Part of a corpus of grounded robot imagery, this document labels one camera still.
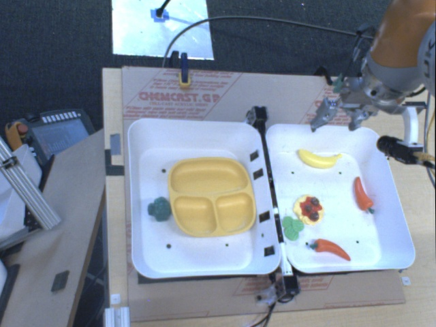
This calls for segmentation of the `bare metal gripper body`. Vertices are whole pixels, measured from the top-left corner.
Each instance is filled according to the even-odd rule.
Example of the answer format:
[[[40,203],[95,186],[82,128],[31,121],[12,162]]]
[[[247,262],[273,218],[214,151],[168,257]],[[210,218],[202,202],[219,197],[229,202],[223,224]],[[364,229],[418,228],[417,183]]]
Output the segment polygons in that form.
[[[405,110],[405,93],[387,87],[373,76],[346,78],[339,98],[342,109],[348,111],[402,114]]]

